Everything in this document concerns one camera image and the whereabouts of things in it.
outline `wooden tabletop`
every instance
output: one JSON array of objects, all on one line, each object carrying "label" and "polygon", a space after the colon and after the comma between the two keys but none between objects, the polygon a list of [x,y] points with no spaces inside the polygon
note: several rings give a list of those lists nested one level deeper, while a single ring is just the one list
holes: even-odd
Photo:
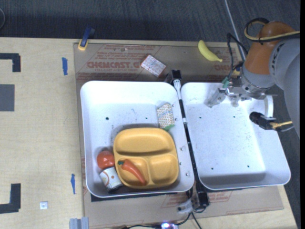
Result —
[{"label": "wooden tabletop", "polygon": [[[81,218],[84,202],[80,134],[74,69],[74,39],[0,38],[0,53],[18,53],[21,72],[12,60],[0,60],[0,84],[14,85],[14,111],[0,111],[0,204],[10,202],[11,184],[21,184],[18,212],[0,214],[1,228],[69,228]],[[94,40],[94,43],[137,41]],[[189,42],[141,42],[186,45]],[[67,74],[62,58],[67,59]],[[75,177],[75,194],[71,177]],[[202,228],[296,228],[283,186],[284,209],[198,219]],[[47,201],[48,209],[40,203]],[[180,228],[197,228],[193,219]]]}]

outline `gray square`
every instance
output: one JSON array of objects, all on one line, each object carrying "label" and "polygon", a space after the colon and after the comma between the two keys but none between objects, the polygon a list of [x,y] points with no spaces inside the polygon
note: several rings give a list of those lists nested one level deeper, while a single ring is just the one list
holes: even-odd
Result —
[{"label": "gray square", "polygon": [[15,85],[0,84],[0,111],[15,111]]}]

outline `red chili pepper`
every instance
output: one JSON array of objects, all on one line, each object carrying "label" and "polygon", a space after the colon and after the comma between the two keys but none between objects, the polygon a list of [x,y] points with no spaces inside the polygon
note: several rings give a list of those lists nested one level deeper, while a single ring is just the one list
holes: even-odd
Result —
[{"label": "red chili pepper", "polygon": [[121,168],[123,170],[126,170],[130,173],[132,173],[138,180],[139,182],[142,184],[142,186],[146,185],[146,181],[145,178],[143,176],[143,174],[141,173],[141,171],[134,165],[133,162],[131,162],[130,160],[126,159],[124,161],[119,161],[118,162],[119,165],[122,165]]},{"label": "red chili pepper", "polygon": [[97,165],[102,170],[115,165],[114,156],[109,150],[101,151],[96,158]]}]

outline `carrot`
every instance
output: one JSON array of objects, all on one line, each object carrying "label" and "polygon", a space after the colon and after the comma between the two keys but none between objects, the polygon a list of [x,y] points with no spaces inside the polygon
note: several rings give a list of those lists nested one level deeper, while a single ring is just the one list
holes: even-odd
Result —
[{"label": "carrot", "polygon": [[118,164],[122,165],[121,168],[123,170],[126,170],[126,171],[132,173],[139,180],[139,182],[141,183],[142,186],[146,185],[146,181],[145,181],[143,174],[137,168],[137,166],[134,165],[133,162],[131,162],[129,159],[126,159],[124,161],[119,161]]}]

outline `blue clip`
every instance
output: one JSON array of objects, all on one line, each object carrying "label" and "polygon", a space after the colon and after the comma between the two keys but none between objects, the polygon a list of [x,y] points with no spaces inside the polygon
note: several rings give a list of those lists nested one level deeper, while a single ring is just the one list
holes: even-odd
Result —
[{"label": "blue clip", "polygon": [[93,29],[91,26],[87,26],[82,40],[80,40],[80,42],[78,43],[78,49],[82,51],[86,50],[88,46],[88,39],[93,38],[94,34],[95,29]]}]

